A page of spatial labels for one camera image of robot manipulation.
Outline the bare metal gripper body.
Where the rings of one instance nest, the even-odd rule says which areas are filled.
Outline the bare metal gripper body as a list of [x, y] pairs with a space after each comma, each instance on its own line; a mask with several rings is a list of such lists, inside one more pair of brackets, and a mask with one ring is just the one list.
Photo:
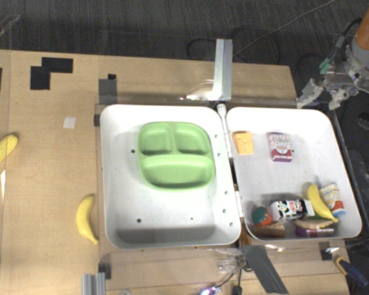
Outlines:
[[322, 84], [328, 89], [363, 91], [369, 94], [369, 67], [355, 58], [332, 63], [324, 74]]

